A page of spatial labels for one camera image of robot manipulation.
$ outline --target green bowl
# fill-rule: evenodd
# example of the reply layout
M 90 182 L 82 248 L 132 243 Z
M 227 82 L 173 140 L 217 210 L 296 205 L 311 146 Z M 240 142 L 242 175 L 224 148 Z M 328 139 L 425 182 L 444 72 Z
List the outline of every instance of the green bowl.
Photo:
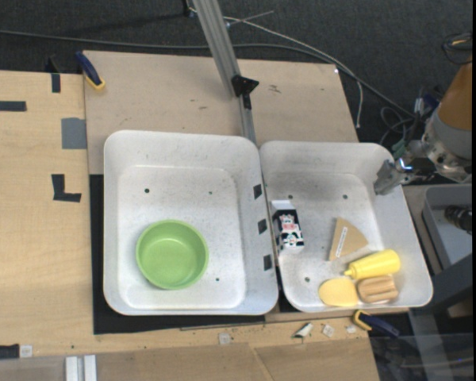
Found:
M 203 236 L 184 221 L 158 221 L 141 233 L 136 261 L 144 277 L 156 287 L 187 288 L 205 273 L 208 246 Z

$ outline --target white plastic container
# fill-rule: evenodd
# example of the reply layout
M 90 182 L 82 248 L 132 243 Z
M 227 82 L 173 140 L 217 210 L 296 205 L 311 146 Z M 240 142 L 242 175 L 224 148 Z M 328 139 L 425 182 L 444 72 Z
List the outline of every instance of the white plastic container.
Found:
M 402 188 L 376 195 L 374 181 L 385 148 L 367 143 L 271 141 L 260 151 L 269 201 L 289 199 L 296 208 L 304 249 L 278 256 L 282 285 L 289 302 L 304 312 L 342 310 L 326 306 L 317 293 L 326 280 L 344 274 L 347 264 L 385 248 L 395 250 L 401 270 L 393 278 L 400 291 L 395 301 L 360 302 L 357 309 L 415 307 L 432 298 L 432 281 L 420 249 Z M 336 219 L 342 217 L 362 232 L 369 244 L 329 261 Z
M 135 250 L 151 223 L 177 219 L 205 238 L 209 262 L 186 289 L 140 273 Z M 121 314 L 244 314 L 278 298 L 259 152 L 243 137 L 119 131 L 104 147 L 104 295 Z

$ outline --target gray tape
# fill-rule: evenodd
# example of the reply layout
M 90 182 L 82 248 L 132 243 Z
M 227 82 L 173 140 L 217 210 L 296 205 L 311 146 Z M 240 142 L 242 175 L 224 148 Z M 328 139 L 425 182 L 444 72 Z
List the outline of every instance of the gray tape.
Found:
M 62 119 L 62 149 L 86 149 L 86 120 Z

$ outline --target black mat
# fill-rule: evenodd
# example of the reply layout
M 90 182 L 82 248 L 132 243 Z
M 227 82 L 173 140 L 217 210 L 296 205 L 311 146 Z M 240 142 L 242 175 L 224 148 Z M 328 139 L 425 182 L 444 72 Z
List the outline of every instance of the black mat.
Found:
M 94 334 L 134 333 L 203 325 L 264 323 L 264 316 L 125 316 L 111 309 L 102 288 L 104 175 L 90 175 L 90 219 L 92 277 L 94 293 Z

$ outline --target yellow bottle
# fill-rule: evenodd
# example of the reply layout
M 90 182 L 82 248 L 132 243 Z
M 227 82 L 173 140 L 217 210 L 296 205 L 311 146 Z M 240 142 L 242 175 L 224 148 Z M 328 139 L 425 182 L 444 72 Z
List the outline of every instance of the yellow bottle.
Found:
M 400 270 L 398 254 L 392 249 L 387 249 L 349 263 L 344 275 L 349 275 L 353 279 L 362 279 L 394 274 L 398 270 Z

